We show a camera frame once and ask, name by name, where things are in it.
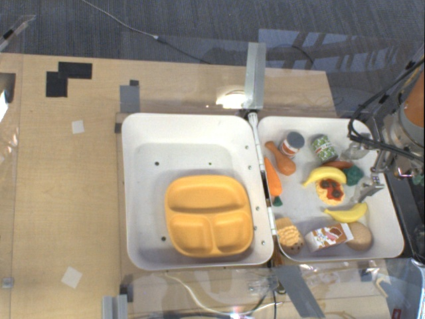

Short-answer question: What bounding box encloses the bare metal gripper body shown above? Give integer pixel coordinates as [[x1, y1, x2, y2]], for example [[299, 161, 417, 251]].
[[371, 114, 425, 179]]

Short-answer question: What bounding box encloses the green broccoli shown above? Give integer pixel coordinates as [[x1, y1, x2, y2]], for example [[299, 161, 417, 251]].
[[341, 164, 365, 187]]

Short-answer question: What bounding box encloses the red sausage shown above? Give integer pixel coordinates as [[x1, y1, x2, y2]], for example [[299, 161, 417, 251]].
[[323, 159, 354, 170]]

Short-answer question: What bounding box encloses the yellow banana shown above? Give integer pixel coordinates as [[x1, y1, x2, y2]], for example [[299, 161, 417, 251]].
[[302, 166, 348, 188], [323, 201, 369, 224]]

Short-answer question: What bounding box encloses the green and white can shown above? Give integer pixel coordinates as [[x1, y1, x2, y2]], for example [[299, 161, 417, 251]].
[[310, 134, 339, 163]]

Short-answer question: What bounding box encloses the yellow spaghetti with meatballs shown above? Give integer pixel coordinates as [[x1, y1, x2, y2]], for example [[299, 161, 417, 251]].
[[314, 177, 347, 207]]

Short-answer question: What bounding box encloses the brown bread roll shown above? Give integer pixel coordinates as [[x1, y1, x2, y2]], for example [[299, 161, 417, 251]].
[[345, 221, 373, 253]]

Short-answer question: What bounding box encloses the brown and white carton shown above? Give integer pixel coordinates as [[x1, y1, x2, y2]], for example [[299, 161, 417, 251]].
[[303, 223, 355, 254]]

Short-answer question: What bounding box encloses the red and white can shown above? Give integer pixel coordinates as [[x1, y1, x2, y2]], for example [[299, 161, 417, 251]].
[[278, 131, 305, 160]]

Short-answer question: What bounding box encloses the white plastic tray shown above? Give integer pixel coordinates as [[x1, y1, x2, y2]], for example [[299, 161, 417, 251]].
[[121, 112, 275, 272], [257, 116, 406, 263]]

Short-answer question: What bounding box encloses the brown chicken drumstick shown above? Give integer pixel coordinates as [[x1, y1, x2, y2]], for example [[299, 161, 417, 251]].
[[264, 140, 297, 177]]

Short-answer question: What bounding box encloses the orange carrot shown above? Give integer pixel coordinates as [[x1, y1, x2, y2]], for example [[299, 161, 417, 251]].
[[264, 157, 284, 207]]

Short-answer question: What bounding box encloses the brown chocolate chip biscuit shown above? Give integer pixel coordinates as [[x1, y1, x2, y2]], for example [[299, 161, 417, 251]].
[[287, 236, 305, 256]]

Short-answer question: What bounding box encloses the yellow corn cob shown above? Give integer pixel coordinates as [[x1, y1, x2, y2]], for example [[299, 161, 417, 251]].
[[276, 225, 301, 246]]

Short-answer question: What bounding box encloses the tan cracker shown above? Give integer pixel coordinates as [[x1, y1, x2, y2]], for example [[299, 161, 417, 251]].
[[274, 217, 294, 232]]

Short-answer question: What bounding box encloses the orange divided plate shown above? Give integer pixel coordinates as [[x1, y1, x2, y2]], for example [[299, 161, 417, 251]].
[[164, 174, 255, 259]]

